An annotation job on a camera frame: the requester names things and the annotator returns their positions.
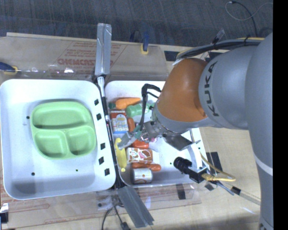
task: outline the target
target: black cable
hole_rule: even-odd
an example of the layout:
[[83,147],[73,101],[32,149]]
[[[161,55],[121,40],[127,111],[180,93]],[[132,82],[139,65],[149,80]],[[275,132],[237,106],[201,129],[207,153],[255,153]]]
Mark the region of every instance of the black cable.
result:
[[101,225],[101,230],[104,230],[104,224],[105,224],[105,221],[106,221],[106,217],[107,215],[111,212],[111,210],[113,209],[113,207],[111,209],[108,209],[103,220],[102,220],[102,225]]
[[230,41],[223,41],[220,43],[216,43],[213,45],[206,45],[201,47],[196,47],[193,49],[190,49],[185,52],[181,52],[177,55],[177,59],[184,59],[184,58],[190,58],[202,53],[205,53],[210,50],[219,50],[219,49],[231,49],[231,48],[238,48],[238,47],[244,47],[244,46],[258,46],[261,43],[260,40],[230,40]]
[[114,209],[115,209],[115,212],[116,212],[117,216],[118,216],[119,219],[120,219],[121,224],[123,224],[123,221],[122,221],[121,218],[120,218],[120,215],[119,215],[119,213],[118,213],[118,211],[117,211],[117,209],[116,209],[116,206],[114,206]]
[[147,94],[150,93],[148,91],[148,89],[152,89],[152,90],[161,92],[160,88],[155,86],[155,85],[152,85],[152,84],[149,84],[149,83],[146,83],[146,84],[143,85],[143,87],[141,89],[141,94],[142,94],[143,101],[142,101],[142,116],[141,116],[141,120],[139,122],[140,131],[142,131],[143,127],[144,127],[145,109],[146,109],[146,103],[147,103],[147,100],[148,100]]
[[251,19],[252,19],[252,21],[253,21],[253,24],[254,24],[254,29],[255,29],[255,35],[256,35],[256,37],[258,37],[258,34],[257,34],[257,28],[256,28],[256,24],[255,24],[255,20],[254,20],[254,18],[253,18],[253,16],[252,16],[252,13],[248,10],[248,8],[247,7],[245,7],[242,3],[240,3],[240,2],[237,2],[237,1],[231,1],[231,4],[234,4],[234,3],[237,3],[237,4],[239,4],[240,6],[242,6],[249,14],[250,14],[250,16],[251,16]]
[[244,46],[245,46],[245,44],[246,44],[246,40],[248,40],[249,37],[250,37],[250,36],[247,36],[247,37],[244,39]]
[[154,95],[153,93],[151,93],[151,92],[147,92],[148,94],[150,94],[151,96],[153,96],[153,97],[155,97],[155,98],[159,98],[158,96],[156,96],[156,95]]

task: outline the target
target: toy carrot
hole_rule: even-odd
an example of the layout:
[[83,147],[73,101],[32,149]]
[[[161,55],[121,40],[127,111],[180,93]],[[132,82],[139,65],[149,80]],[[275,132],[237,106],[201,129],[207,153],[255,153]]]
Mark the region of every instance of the toy carrot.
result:
[[117,109],[126,109],[127,106],[129,105],[134,105],[136,103],[138,103],[141,100],[141,98],[122,98],[122,99],[118,99],[115,102],[116,108]]

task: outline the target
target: green divided tray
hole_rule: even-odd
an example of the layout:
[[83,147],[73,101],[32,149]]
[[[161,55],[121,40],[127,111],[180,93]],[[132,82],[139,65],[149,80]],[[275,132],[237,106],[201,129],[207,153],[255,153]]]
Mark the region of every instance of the green divided tray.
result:
[[38,152],[47,159],[76,158],[96,147],[91,113],[78,102],[38,105],[31,113],[31,129]]

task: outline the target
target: brown sausage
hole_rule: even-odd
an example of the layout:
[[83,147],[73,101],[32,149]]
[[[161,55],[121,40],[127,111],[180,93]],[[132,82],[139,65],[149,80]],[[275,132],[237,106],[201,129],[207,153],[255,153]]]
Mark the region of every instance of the brown sausage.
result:
[[128,117],[127,118],[127,123],[128,123],[128,129],[129,129],[129,132],[132,132],[135,128],[135,123],[134,123],[134,120],[132,117]]
[[148,168],[153,172],[158,172],[161,170],[161,165],[157,163],[145,164],[145,163],[132,163],[133,169]]
[[132,147],[133,148],[148,149],[149,144],[146,143],[145,141],[136,140],[133,142]]

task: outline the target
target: gray carpet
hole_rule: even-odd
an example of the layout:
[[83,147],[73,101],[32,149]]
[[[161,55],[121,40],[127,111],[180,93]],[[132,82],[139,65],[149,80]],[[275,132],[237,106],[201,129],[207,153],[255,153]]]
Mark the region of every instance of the gray carpet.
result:
[[[230,0],[0,0],[0,36],[7,32],[96,38],[96,25],[112,25],[112,40],[129,41],[137,30],[152,44],[200,46],[219,30],[222,40],[265,37],[273,31],[273,5],[264,5],[253,19],[239,21],[226,11]],[[235,0],[250,13],[273,0]],[[250,16],[229,4],[235,17]]]

